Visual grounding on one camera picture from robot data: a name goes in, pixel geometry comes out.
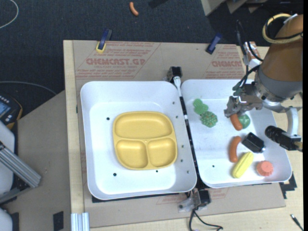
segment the yellow divided plate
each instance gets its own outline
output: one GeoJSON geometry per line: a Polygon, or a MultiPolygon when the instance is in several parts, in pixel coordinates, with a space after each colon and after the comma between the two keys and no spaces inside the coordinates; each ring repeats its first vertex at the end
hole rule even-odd
{"type": "Polygon", "coordinates": [[[115,153],[126,168],[144,170],[167,167],[178,156],[170,119],[163,113],[122,113],[113,123],[115,153]]]}

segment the black pen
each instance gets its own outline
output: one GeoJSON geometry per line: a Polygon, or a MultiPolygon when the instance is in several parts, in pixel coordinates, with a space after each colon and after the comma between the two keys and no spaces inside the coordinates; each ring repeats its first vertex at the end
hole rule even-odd
{"type": "Polygon", "coordinates": [[[300,229],[301,229],[302,231],[304,231],[304,229],[302,228],[302,226],[300,225],[300,223],[299,223],[299,221],[296,219],[296,217],[295,217],[293,214],[291,214],[291,217],[292,217],[293,221],[297,224],[297,226],[299,226],[300,229]]]}

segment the yellow corn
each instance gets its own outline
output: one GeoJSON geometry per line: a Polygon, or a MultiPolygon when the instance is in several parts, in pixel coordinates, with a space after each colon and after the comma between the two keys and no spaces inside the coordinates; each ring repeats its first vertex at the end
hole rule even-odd
{"type": "Polygon", "coordinates": [[[233,177],[240,178],[252,164],[253,160],[254,154],[252,152],[245,153],[235,165],[232,171],[233,177]]]}

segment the wooden table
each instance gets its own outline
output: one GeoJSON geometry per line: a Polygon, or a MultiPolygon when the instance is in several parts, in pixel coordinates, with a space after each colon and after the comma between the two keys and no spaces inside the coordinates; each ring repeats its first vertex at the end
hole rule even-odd
{"type": "MultiPolygon", "coordinates": [[[[261,57],[264,57],[268,48],[258,47],[261,57]]],[[[69,153],[69,172],[70,172],[70,194],[71,194],[71,212],[83,213],[85,211],[83,201],[83,186],[80,161],[80,146],[78,133],[78,117],[76,114],[76,86],[74,69],[74,49],[73,41],[64,41],[64,67],[65,67],[65,92],[66,92],[66,111],[67,111],[67,132],[68,132],[68,153],[69,153]]],[[[302,99],[297,95],[294,100],[286,102],[293,106],[302,106],[302,99]]],[[[277,126],[287,130],[285,114],[274,114],[277,126]]],[[[303,135],[302,110],[299,111],[299,131],[303,135]]],[[[295,191],[287,192],[286,207],[266,209],[249,212],[239,212],[222,215],[211,215],[203,217],[205,222],[218,224],[224,230],[251,230],[251,231],[272,231],[272,230],[299,230],[291,219],[290,214],[294,214],[299,222],[304,223],[303,210],[303,154],[297,151],[288,152],[291,166],[297,183],[295,191]]],[[[194,229],[208,230],[196,218],[192,222],[194,229]]],[[[101,228],[92,228],[93,231],[157,231],[157,230],[188,230],[188,219],[179,218],[166,221],[144,222],[137,224],[128,224],[120,226],[110,226],[101,228]]]]}

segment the blue clamp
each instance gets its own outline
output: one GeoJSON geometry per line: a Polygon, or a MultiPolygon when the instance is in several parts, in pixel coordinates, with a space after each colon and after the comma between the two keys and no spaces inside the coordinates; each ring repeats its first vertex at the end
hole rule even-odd
{"type": "Polygon", "coordinates": [[[103,32],[103,36],[100,42],[97,43],[96,45],[96,51],[99,54],[102,54],[106,48],[105,42],[108,41],[111,38],[112,35],[112,30],[105,28],[103,32]]]}
{"type": "Polygon", "coordinates": [[[218,44],[221,38],[222,38],[222,35],[220,33],[217,33],[205,51],[207,53],[212,54],[215,50],[215,46],[218,44]]]}

